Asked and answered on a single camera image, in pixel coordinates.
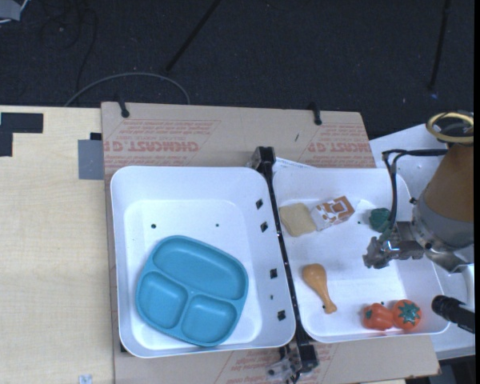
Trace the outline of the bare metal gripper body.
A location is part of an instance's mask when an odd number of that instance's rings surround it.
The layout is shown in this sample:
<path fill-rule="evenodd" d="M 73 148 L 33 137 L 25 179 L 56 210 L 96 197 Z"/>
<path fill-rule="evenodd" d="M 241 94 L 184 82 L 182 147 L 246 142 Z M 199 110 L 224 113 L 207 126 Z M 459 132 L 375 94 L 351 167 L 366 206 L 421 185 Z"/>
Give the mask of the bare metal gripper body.
<path fill-rule="evenodd" d="M 474 258 L 447 249 L 434 234 L 413 232 L 412 222 L 396 222 L 388 237 L 388 255 L 392 260 L 428 258 L 448 273 L 461 273 L 474 264 Z"/>

